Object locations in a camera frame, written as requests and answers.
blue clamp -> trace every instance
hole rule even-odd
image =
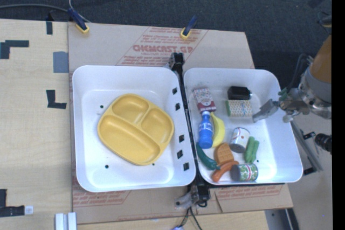
[[[69,8],[67,10],[68,14],[73,18],[73,20],[76,23],[76,27],[82,32],[82,33],[87,33],[90,28],[85,24],[81,16],[72,8]]]
[[[190,20],[190,22],[188,23],[188,25],[182,29],[181,33],[180,33],[180,37],[182,39],[187,39],[190,35],[190,31],[191,29],[193,29],[196,25],[197,22],[197,17],[194,15],[192,17],[192,19]]]

cardboard sheet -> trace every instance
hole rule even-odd
[[[72,74],[82,65],[165,66],[174,52],[184,53],[184,71],[193,67],[254,68],[247,39],[242,32],[192,30],[189,39],[180,38],[181,29],[88,24],[82,34],[73,23],[68,26],[70,69],[71,138],[74,153]],[[73,171],[73,211],[78,223],[179,217],[174,200],[187,188],[90,193],[83,190]],[[227,187],[211,189],[207,207],[197,214],[256,211],[292,207],[287,185]]]

green pepper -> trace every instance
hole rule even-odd
[[[251,161],[253,149],[254,149],[254,142],[255,142],[255,138],[253,136],[249,137],[249,140],[246,146],[246,151],[244,152],[244,159],[246,160],[247,163]]]
[[[255,159],[257,159],[257,151],[258,151],[258,148],[259,148],[259,144],[260,144],[259,141],[257,141],[257,140],[254,141],[253,152],[252,152],[252,156],[251,156],[251,159],[250,159],[249,163],[253,163],[255,161]]]
[[[220,166],[217,165],[217,162],[206,155],[203,149],[199,146],[199,143],[196,143],[196,152],[198,153],[198,157],[200,158],[201,162],[209,170],[220,170]]]

orange object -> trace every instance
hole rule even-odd
[[[215,148],[215,161],[217,165],[221,166],[226,162],[233,161],[234,157],[230,146],[227,143],[222,143]]]
[[[232,160],[232,161],[228,161],[224,163],[222,166],[220,166],[220,170],[214,171],[211,177],[212,180],[214,182],[218,182],[224,173],[230,171],[233,165],[238,165],[238,164],[239,163],[236,160]]]
[[[310,73],[320,81],[332,82],[332,35],[328,36],[314,58]]]

small box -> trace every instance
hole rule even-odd
[[[229,117],[251,117],[253,115],[249,100],[227,100],[225,106]]]
[[[227,90],[227,98],[229,100],[249,100],[250,91],[247,87],[231,86]]]
[[[200,113],[203,111],[216,111],[217,108],[215,102],[212,98],[210,90],[207,87],[194,89],[193,96]]]

